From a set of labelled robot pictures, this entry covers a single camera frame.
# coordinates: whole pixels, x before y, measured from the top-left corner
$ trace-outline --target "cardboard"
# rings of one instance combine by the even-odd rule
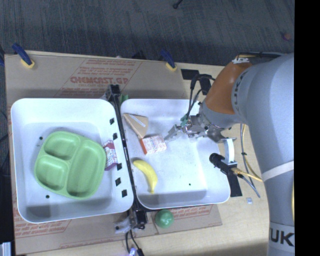
[[[110,84],[118,84],[130,98],[188,99],[180,64],[171,71],[163,61],[134,60],[27,51],[34,67],[21,64],[18,55],[5,56],[10,152],[13,152],[10,108],[22,98],[100,98]],[[218,73],[222,67],[216,67]],[[101,244],[125,239],[116,233],[114,223],[126,213],[34,224],[21,218],[17,208],[15,163],[11,158],[15,251],[17,255]],[[171,209],[174,223],[159,228],[155,211],[148,212],[145,230],[135,230],[146,237],[222,225],[216,205]]]

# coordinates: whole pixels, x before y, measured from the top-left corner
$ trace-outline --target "hole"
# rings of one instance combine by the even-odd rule
[[[122,190],[122,197],[124,198],[124,197],[126,197],[128,195],[128,193],[127,193],[127,190],[125,189],[125,190]]]
[[[115,180],[115,185],[118,186],[120,183],[121,183],[121,179],[120,179],[120,178],[117,178],[117,179]]]

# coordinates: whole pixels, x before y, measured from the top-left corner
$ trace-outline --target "toy banana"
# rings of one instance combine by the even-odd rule
[[[158,183],[158,176],[155,170],[152,168],[150,164],[143,160],[135,160],[133,161],[133,165],[144,173],[147,182],[150,186],[150,193],[153,194],[155,192],[155,187]]]

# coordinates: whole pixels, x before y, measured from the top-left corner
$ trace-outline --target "divided green plate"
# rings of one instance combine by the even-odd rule
[[[68,131],[51,133],[34,166],[36,181],[45,189],[73,199],[87,199],[98,189],[106,152],[97,142]]]

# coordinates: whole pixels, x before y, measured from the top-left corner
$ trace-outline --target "table surface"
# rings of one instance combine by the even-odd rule
[[[214,65],[177,63],[180,69],[199,70],[201,74],[217,77],[223,67]],[[183,80],[183,90],[189,95],[190,81]],[[15,89],[7,90],[8,98],[14,98]],[[245,170],[241,155],[240,125],[223,132],[225,137],[236,137],[234,141],[235,160],[238,167]],[[260,175],[260,169],[250,138],[249,128],[244,136],[244,147],[247,159],[255,172]],[[224,155],[224,147],[219,145],[220,153]],[[136,238],[146,256],[179,256],[179,255],[219,255],[219,256],[263,256],[267,253],[269,235],[269,209],[265,187],[262,182],[253,181],[260,194],[258,198],[254,190],[242,179],[239,184],[242,196],[231,197],[227,202],[218,204],[222,220],[221,226],[207,227],[175,233],[161,234]],[[62,256],[62,255],[128,255],[124,240],[86,245],[80,247],[30,253],[28,256]]]

